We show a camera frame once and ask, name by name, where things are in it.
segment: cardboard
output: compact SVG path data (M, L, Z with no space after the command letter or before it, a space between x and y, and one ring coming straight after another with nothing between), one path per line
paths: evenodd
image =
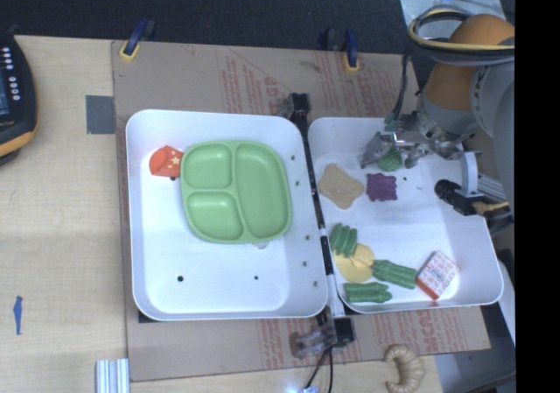
M122 249L130 378L134 382L195 375L312 366L298 359L290 338L317 329L309 319L237 319L154 322L134 303L124 129L141 109L185 109L275 115L290 93L307 93L310 121L322 116L384 117L401 84L401 56L359 54L360 70L345 71L343 53L142 42L137 56L119 56L112 44L115 132L121 189ZM417 91L408 70L403 111ZM356 340L335 363L380 360L388 345L405 343L417 354L490 348L479 307L354 315Z

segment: red and white box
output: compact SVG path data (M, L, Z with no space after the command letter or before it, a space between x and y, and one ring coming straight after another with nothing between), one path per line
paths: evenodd
M416 285L432 299L438 299L458 273L459 267L438 250L418 272Z

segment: green divided plate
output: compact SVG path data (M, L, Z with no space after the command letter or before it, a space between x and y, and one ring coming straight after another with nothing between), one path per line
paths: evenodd
M282 159L254 141L211 141L181 159L186 219L210 242L272 241L291 224L291 197Z

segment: white tray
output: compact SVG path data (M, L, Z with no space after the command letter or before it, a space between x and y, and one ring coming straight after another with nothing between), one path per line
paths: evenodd
M288 231L264 245L213 243L189 229L179 180L153 176L151 154L213 140L267 144L290 185ZM126 127L132 285L156 320L309 317L327 286L305 151L298 128L277 116L143 110Z
M367 184L368 173L382 172L376 165L360 167L361 156L383 120L373 118L320 118L309 128L309 143L317 182L326 166L340 165L351 177ZM346 302L346 280L335 266L341 299L361 313L485 305L497 301L503 279L485 220L463 216L439 199L434 186L441 179L461 184L459 161L445 161L437 155L421 158L411 169L401 168L385 175L396 177L397 200L371 201L364 193L348 209L338 208L320 195L325 228L330 234L337 222L358 230L358 242L368 245L376 258L419 270L431 253L443 251L460 268L443 296L432 301L419 288L390 285L393 298L387 303Z

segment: wooden table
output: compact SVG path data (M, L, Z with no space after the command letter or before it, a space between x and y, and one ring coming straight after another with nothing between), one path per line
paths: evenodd
M127 357L116 140L88 134L86 96L113 95L109 40L17 37L40 95L37 136L0 167L0 391L95 391ZM13 308L21 297L17 334ZM441 390L423 357L418 392ZM313 368L133 382L132 392L299 392ZM314 384L326 391L329 369ZM335 365L333 392L386 392L395 365Z

